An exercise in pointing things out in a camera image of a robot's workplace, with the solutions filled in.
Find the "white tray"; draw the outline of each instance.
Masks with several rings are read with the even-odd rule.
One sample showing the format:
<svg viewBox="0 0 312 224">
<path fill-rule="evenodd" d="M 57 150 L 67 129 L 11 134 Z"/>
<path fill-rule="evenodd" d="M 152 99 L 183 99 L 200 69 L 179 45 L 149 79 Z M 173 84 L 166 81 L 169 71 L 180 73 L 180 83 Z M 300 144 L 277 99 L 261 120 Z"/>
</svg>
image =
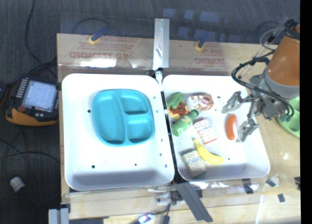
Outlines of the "white tray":
<svg viewBox="0 0 312 224">
<path fill-rule="evenodd" d="M 149 100 L 154 136 L 127 147 L 111 147 L 97 137 L 92 101 L 106 89 L 133 89 Z M 65 180 L 75 190 L 165 185 L 174 165 L 158 83 L 144 75 L 71 74 L 62 82 Z"/>
<path fill-rule="evenodd" d="M 212 165 L 205 162 L 208 171 L 196 179 L 190 177 L 181 156 L 195 150 L 193 138 L 198 138 L 194 128 L 187 129 L 180 137 L 173 136 L 177 167 L 181 176 L 187 181 L 218 181 L 225 179 L 242 179 L 264 177 L 270 171 L 270 162 L 261 138 L 259 128 L 249 135 L 245 142 L 237 143 L 227 138 L 225 120 L 229 114 L 237 116 L 235 130 L 247 120 L 250 104 L 244 103 L 234 111 L 222 114 L 222 106 L 236 91 L 242 91 L 242 97 L 247 96 L 245 87 L 240 86 L 230 76 L 196 76 L 196 75 L 169 75 L 163 80 L 163 90 L 168 98 L 177 92 L 185 95 L 185 100 L 197 93 L 210 94 L 214 101 L 212 109 L 201 111 L 196 119 L 207 118 L 211 123 L 218 139 L 205 145 L 205 148 L 225 158 L 221 165 Z"/>
</svg>

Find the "yellow and blue clip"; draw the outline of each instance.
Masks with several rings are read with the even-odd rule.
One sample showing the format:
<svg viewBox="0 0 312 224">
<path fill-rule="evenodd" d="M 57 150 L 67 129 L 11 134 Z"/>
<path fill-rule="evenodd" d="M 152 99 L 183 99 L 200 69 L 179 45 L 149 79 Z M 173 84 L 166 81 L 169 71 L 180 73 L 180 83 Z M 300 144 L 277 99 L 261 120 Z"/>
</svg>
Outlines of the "yellow and blue clip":
<svg viewBox="0 0 312 224">
<path fill-rule="evenodd" d="M 94 35 L 89 37 L 90 44 L 94 45 L 101 40 L 101 36 L 105 35 L 108 32 L 108 27 L 103 27 L 98 30 Z"/>
<path fill-rule="evenodd" d="M 204 34 L 204 35 L 199 39 L 199 41 L 197 42 L 197 44 L 196 44 L 196 46 L 195 46 L 195 49 L 196 49 L 197 51 L 200 52 L 201 50 L 203 50 L 204 44 L 205 44 L 205 41 L 206 41 L 207 37 L 208 37 L 208 33 Z"/>
</svg>

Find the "dark floor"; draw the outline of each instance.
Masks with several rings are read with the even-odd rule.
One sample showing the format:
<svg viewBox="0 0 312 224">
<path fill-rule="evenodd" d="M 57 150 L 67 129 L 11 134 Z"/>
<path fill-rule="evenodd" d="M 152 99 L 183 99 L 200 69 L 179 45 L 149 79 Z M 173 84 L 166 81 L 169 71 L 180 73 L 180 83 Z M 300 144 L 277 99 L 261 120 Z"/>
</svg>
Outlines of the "dark floor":
<svg viewBox="0 0 312 224">
<path fill-rule="evenodd" d="M 212 26 L 198 25 L 200 17 L 206 16 L 213 22 L 217 15 L 232 16 L 223 30 L 237 32 L 247 25 L 245 36 L 213 37 L 209 41 L 258 43 L 262 23 L 276 24 L 283 17 L 300 22 L 300 0 L 0 0 L 0 81 L 11 86 L 32 68 L 55 60 L 56 34 L 70 32 L 67 21 L 75 24 L 75 15 L 80 14 L 171 18 L 171 37 L 184 39 L 197 37 L 183 35 L 180 26 L 207 29 Z M 130 27 L 116 27 L 131 33 Z M 143 32 L 143 36 L 152 37 L 150 31 Z M 34 73 L 51 81 L 56 80 L 56 74 L 55 63 Z M 0 223 L 48 223 L 48 209 L 58 207 L 60 200 L 59 126 L 16 126 L 6 121 L 5 105 L 6 102 L 0 115 Z M 23 192 L 15 193 L 9 185 L 15 176 L 24 181 Z"/>
</svg>

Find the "wooden table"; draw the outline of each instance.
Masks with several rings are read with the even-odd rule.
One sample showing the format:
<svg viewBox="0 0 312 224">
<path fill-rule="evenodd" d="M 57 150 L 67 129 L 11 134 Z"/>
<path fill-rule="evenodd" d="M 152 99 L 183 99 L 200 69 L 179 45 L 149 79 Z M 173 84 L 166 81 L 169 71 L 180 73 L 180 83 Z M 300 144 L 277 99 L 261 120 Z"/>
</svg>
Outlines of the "wooden table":
<svg viewBox="0 0 312 224">
<path fill-rule="evenodd" d="M 71 37 L 58 35 L 58 61 L 61 62 L 66 50 L 70 50 Z M 194 55 L 192 41 L 170 41 L 170 57 L 181 52 L 187 57 Z M 233 68 L 251 59 L 260 49 L 258 44 L 211 43 L 216 54 L 226 64 L 223 72 L 230 72 Z M 255 68 L 254 73 L 260 74 L 263 66 Z M 59 66 L 59 83 L 70 73 L 76 72 L 72 67 L 67 70 Z M 107 189 L 88 192 L 70 192 L 64 178 L 64 143 L 62 121 L 62 99 L 59 92 L 59 124 L 60 124 L 60 153 L 61 153 L 61 193 L 62 202 L 70 203 L 70 220 L 103 218 L 105 224 L 130 224 L 144 213 L 157 213 L 165 209 L 156 201 L 156 196 L 165 192 L 152 192 L 147 188 Z M 262 116 L 256 118 L 260 125 L 271 164 L 268 177 L 251 180 L 255 186 L 252 194 L 247 194 L 242 185 L 236 183 L 230 187 L 217 187 L 202 190 L 202 202 L 216 224 L 248 224 L 248 223 L 300 223 L 301 198 L 300 190 L 295 183 L 295 177 L 300 177 L 300 139 L 281 128 L 276 119 L 266 121 Z M 272 187 L 266 183 L 269 179 L 275 182 Z M 169 212 L 170 224 L 204 223 L 197 222 L 188 206 L 183 202 L 172 205 Z M 162 223 L 163 214 L 156 215 L 150 223 Z"/>
</svg>

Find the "orange carrot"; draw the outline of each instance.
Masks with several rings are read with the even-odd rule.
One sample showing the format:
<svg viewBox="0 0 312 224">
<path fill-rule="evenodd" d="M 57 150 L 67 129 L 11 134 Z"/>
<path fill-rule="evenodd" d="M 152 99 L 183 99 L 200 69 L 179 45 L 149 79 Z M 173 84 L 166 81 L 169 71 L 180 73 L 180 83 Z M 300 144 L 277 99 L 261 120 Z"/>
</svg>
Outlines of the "orange carrot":
<svg viewBox="0 0 312 224">
<path fill-rule="evenodd" d="M 226 125 L 225 125 L 226 135 L 227 135 L 228 139 L 230 139 L 230 140 L 234 140 L 234 138 L 235 138 L 235 134 L 234 134 L 234 122 L 235 122 L 235 120 L 236 120 L 236 116 L 234 114 L 231 114 L 226 121 Z"/>
</svg>

